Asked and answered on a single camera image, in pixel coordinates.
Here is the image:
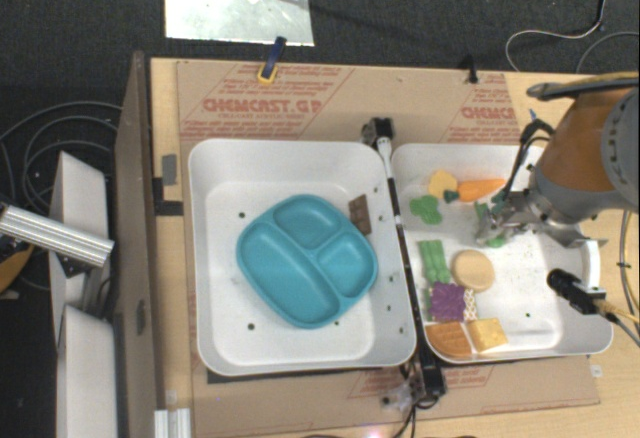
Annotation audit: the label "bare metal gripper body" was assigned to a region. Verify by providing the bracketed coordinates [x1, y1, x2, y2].
[492, 189, 610, 250]

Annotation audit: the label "green toy vegetable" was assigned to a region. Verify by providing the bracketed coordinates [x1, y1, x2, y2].
[473, 199, 507, 249]

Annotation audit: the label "tan round biscuit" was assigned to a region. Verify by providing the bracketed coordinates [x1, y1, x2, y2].
[450, 249, 496, 293]

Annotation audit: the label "orange carrot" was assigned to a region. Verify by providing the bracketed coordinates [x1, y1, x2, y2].
[443, 177, 508, 204]

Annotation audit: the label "green asparagus bundle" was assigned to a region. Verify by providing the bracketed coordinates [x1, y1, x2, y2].
[417, 239, 454, 285]

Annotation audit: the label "green broccoli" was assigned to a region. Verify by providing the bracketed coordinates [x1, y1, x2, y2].
[409, 194, 444, 226]

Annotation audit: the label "yellow toy pepper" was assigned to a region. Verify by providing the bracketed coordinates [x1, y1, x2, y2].
[427, 169, 459, 200]

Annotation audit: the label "white plastic tray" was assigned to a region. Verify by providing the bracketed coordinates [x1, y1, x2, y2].
[187, 138, 418, 377]
[389, 142, 615, 366]

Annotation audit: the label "purple grapes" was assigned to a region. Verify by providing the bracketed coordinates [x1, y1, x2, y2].
[429, 281, 467, 323]

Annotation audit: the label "thin black and white rod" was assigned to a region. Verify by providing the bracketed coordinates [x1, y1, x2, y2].
[377, 135, 427, 368]

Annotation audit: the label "yellow cheese wedge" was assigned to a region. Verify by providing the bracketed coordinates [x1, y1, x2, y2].
[466, 317, 509, 354]

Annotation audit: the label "orange bread slice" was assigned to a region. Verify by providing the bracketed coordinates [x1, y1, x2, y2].
[424, 320, 474, 360]

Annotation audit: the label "brown chocolate bar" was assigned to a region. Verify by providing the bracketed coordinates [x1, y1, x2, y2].
[347, 194, 375, 236]

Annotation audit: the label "blue divided plate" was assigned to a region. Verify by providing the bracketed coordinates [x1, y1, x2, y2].
[235, 193, 379, 331]

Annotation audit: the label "brown cardboard board red print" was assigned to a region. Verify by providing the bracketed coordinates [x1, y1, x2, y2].
[175, 60, 602, 428]

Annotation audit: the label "black cylinder on white bracket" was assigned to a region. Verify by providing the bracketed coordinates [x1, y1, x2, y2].
[546, 237, 609, 315]

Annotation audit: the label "black block with thin wires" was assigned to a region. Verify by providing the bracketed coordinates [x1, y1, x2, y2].
[361, 116, 397, 147]
[399, 359, 447, 408]

